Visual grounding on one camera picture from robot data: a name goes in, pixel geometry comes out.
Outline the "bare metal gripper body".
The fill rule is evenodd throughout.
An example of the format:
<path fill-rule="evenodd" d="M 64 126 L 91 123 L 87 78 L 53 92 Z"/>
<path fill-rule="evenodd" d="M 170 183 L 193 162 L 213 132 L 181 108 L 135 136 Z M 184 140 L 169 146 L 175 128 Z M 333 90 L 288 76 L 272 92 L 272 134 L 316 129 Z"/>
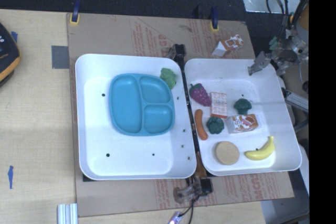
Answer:
<path fill-rule="evenodd" d="M 309 36 L 290 35 L 272 52 L 273 60 L 309 65 Z"/>

